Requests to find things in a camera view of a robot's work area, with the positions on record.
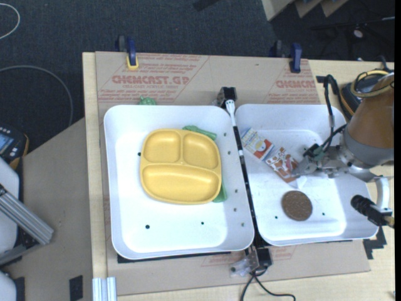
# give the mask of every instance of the snack package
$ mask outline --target snack package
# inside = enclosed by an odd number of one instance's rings
[[[254,129],[247,130],[241,140],[245,149],[267,164],[285,183],[295,188],[301,188],[305,184],[306,176],[291,175],[298,162],[284,147],[276,147],[268,139],[258,135]]]
[[[270,141],[260,137],[256,130],[252,128],[247,130],[247,132],[241,137],[241,140],[244,148],[262,161],[274,148],[274,145]]]
[[[291,172],[298,165],[298,162],[284,147],[280,147],[272,152],[264,162],[270,166],[284,182],[290,183],[296,180],[296,177],[291,176]]]

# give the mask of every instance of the wire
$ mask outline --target wire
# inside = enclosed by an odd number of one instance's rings
[[[336,39],[338,38],[338,35],[339,35],[337,28],[334,28],[334,30],[335,30],[335,35],[334,35],[334,37],[332,37],[332,38],[324,45],[324,47],[321,49],[321,51],[320,51],[320,53],[319,53],[319,56],[318,56],[318,59],[323,59],[324,56],[327,57],[327,56],[329,55],[329,54],[326,53],[326,50],[327,50],[328,47],[331,45],[331,43],[334,42],[334,40],[336,40]],[[338,54],[338,53],[332,53],[332,54],[334,54],[334,55],[337,54],[337,55],[339,56],[339,58],[341,59],[340,54]]]
[[[394,71],[394,70],[391,70],[391,69],[387,66],[386,58],[384,58],[383,55],[380,55],[380,56],[378,56],[377,58],[382,62],[383,70],[387,71],[388,73],[391,73],[391,72]]]
[[[70,101],[70,120],[68,122],[68,126],[71,126],[72,123],[73,123],[74,105],[73,105],[73,99],[72,99],[71,93],[70,93],[68,87],[66,86],[66,84],[60,78],[58,78],[58,76],[56,76],[54,73],[52,73],[51,71],[49,71],[47,69],[44,69],[44,68],[37,67],[37,66],[31,66],[31,65],[10,66],[10,67],[1,68],[0,69],[0,73],[3,73],[5,71],[9,71],[9,70],[18,70],[18,69],[39,70],[39,71],[42,71],[44,73],[49,74],[50,76],[52,76],[53,78],[55,78],[57,81],[59,81],[61,83],[61,85],[65,89],[65,92],[67,93],[68,100]]]
[[[4,7],[9,7],[9,8],[11,8],[12,10],[14,10],[14,12],[17,14],[17,17],[18,17],[17,24],[15,25],[15,27],[14,27],[10,32],[8,32],[8,33],[6,33],[5,35],[1,36],[1,37],[0,37],[0,40],[1,40],[1,39],[5,38],[5,37],[8,37],[8,36],[11,35],[14,31],[17,30],[17,28],[18,28],[18,26],[19,26],[19,23],[21,22],[21,16],[19,15],[18,10],[17,10],[16,8],[14,8],[14,7],[13,7],[12,5],[10,5],[10,4],[0,3],[0,6],[4,6]]]
[[[325,146],[327,143],[331,143],[331,141],[333,140],[333,137],[342,132],[346,127],[346,124],[342,125],[341,127],[337,128],[326,140],[325,142],[321,145],[322,147]]]
[[[334,134],[334,115],[333,115],[333,110],[331,109],[330,98],[328,95],[328,85],[329,84],[331,85],[332,88],[333,88],[333,86],[336,87],[336,85],[337,85],[337,82],[331,75],[327,75],[323,82],[323,87],[325,89],[325,99],[326,99],[328,114],[329,114],[329,118],[330,118],[330,136],[328,138],[328,143],[327,143],[326,149],[324,149],[323,152],[326,152],[328,150],[328,148],[331,145],[331,141],[333,140],[333,136],[334,136],[333,135]]]
[[[244,287],[243,290],[242,290],[241,297],[240,297],[240,301],[244,301],[244,297],[245,297],[246,290],[248,289],[248,286],[251,284],[251,282],[253,281],[253,279],[256,280],[256,282],[262,287],[262,289],[263,289],[266,293],[268,293],[268,294],[270,294],[270,295],[272,295],[272,296],[274,296],[274,297],[291,297],[291,298],[293,298],[293,301],[296,301],[295,296],[292,295],[292,294],[289,294],[289,293],[277,294],[277,293],[272,293],[272,292],[270,292],[270,291],[262,284],[262,282],[259,281],[258,277],[260,277],[261,275],[264,275],[264,274],[266,273],[267,270],[268,270],[268,268],[266,267],[266,268],[264,268],[264,269],[263,269],[261,272],[259,272],[259,273],[256,273],[257,270],[255,270],[255,271],[253,271],[253,272],[250,273],[250,274],[251,274],[251,278],[248,280],[248,282],[245,284],[245,287]]]
[[[386,76],[389,75],[389,72],[384,71],[384,70],[371,70],[368,72],[360,73],[357,76],[357,79],[355,79],[352,84],[351,84],[351,92],[354,96],[360,97],[360,98],[368,98],[368,97],[376,97],[382,93],[385,93],[386,91],[390,90],[391,88],[394,88],[394,84],[389,83],[388,85],[385,85],[384,87],[381,87],[379,89],[373,90],[371,92],[363,93],[363,92],[358,92],[357,91],[357,85],[361,80],[364,80],[370,76]]]

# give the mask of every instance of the table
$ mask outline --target table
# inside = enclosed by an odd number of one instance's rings
[[[237,58],[219,59],[233,63]],[[95,60],[94,53],[83,53],[85,118],[23,159],[24,203],[55,229],[51,244],[24,255],[21,261],[4,269],[13,278],[25,278],[26,300],[29,301],[69,300],[70,280],[80,277],[83,300],[91,300],[92,278],[108,276]],[[258,58],[260,66],[277,61],[285,60]],[[330,73],[339,85],[380,66],[379,63],[359,61],[317,60],[310,60],[309,65],[314,77]],[[323,103],[323,89],[318,91]],[[334,95],[330,98],[333,105],[338,105]],[[377,167],[373,172],[393,175],[394,167]],[[393,208],[393,179],[390,185],[390,207]],[[375,186],[370,186],[369,190],[374,200]],[[387,245],[382,250],[374,250],[369,272],[278,280],[267,282],[266,287],[276,293],[292,293],[297,300],[394,300],[395,235],[388,227],[383,230]],[[239,300],[243,287],[244,284],[233,284],[126,295],[118,299]],[[248,288],[245,299],[274,300],[255,283]]]
[[[357,61],[310,60],[310,67],[314,76],[325,76],[330,73],[337,79],[339,85],[352,81],[362,71],[371,70],[379,66],[379,63]],[[93,276],[104,278],[107,277],[107,261],[105,254],[96,60],[94,53],[83,54],[83,68]],[[319,91],[319,97],[320,101],[324,103],[323,89]],[[331,97],[331,102],[333,105],[338,106],[334,96]],[[390,173],[392,175],[393,166],[378,167],[374,172],[381,174]],[[374,187],[370,188],[373,198],[374,190]],[[385,228],[384,231],[388,245],[384,250],[375,250],[375,259],[370,262],[372,271],[369,273],[269,282],[268,288],[274,292],[294,293],[297,296],[297,300],[340,300],[344,298],[352,300],[378,300],[380,298],[382,300],[393,300],[393,291],[395,290],[394,231],[389,228]],[[120,297],[119,300],[237,300],[242,288],[242,285],[231,285],[180,290],[176,292],[150,293],[146,295],[130,295]],[[266,296],[259,287],[251,285],[251,288],[247,292],[247,298],[248,300],[264,300]]]

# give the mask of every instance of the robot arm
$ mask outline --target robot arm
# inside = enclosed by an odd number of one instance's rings
[[[388,208],[388,179],[370,172],[371,168],[394,160],[394,72],[383,75],[369,92],[360,93],[358,82],[367,76],[369,73],[362,73],[351,85],[352,93],[362,98],[357,111],[348,124],[330,135],[332,138],[342,133],[340,145],[325,147],[328,141],[312,145],[293,176],[323,171],[328,177],[336,177],[344,172],[365,182],[375,182],[377,204],[359,196],[351,204],[372,223],[394,227],[392,211]]]

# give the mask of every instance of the white tray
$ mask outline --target white tray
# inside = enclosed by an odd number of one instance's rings
[[[336,127],[345,124],[341,112],[333,108]],[[236,111],[240,134],[253,128],[277,146],[283,146],[297,161],[305,149],[322,144],[330,134],[326,105],[242,105]],[[332,145],[337,145],[337,135]],[[272,245],[296,245],[327,241],[370,238],[378,230],[351,207],[351,198],[370,199],[366,184],[349,175],[329,179],[327,175],[308,176],[300,188],[310,199],[313,213],[306,221],[295,221],[284,214],[283,194],[294,190],[273,170],[244,150],[258,230]]]
[[[217,134],[223,203],[178,205],[149,197],[140,183],[142,143],[153,130],[195,125]],[[124,258],[219,253],[246,249],[254,228],[228,114],[214,106],[118,105],[104,118],[112,241]]]

